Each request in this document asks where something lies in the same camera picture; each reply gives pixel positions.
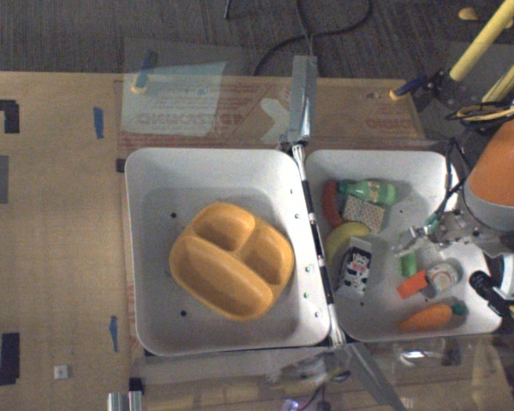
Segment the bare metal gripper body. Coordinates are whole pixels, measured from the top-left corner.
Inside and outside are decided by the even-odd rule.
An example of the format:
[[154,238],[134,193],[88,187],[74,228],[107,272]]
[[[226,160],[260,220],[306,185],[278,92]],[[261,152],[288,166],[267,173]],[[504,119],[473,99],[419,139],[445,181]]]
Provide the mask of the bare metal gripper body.
[[474,245],[487,256],[504,253],[502,232],[484,224],[470,211],[444,211],[440,216],[432,215],[428,225],[428,239],[442,247],[453,244]]

